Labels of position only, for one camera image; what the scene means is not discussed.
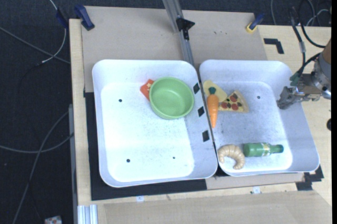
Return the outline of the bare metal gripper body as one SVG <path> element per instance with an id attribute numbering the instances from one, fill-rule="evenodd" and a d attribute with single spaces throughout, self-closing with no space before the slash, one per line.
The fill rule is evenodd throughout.
<path id="1" fill-rule="evenodd" d="M 324 74 L 302 74 L 296 86 L 296 91 L 304 99 L 317 101 L 320 97 L 323 97 L 331 100 L 331 81 Z"/>

